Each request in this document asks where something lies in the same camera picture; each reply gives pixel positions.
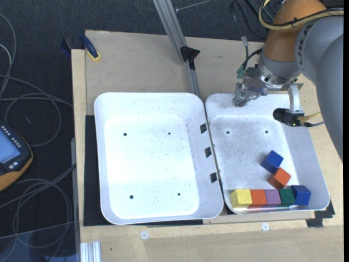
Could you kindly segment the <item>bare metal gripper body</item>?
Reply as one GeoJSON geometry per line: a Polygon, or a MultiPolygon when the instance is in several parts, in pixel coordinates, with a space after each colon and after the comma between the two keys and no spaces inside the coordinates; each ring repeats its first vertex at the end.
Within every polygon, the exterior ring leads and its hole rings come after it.
{"type": "Polygon", "coordinates": [[[270,90],[281,90],[284,85],[284,80],[264,64],[256,64],[254,67],[242,65],[240,78],[241,96],[266,96],[270,90]]]}

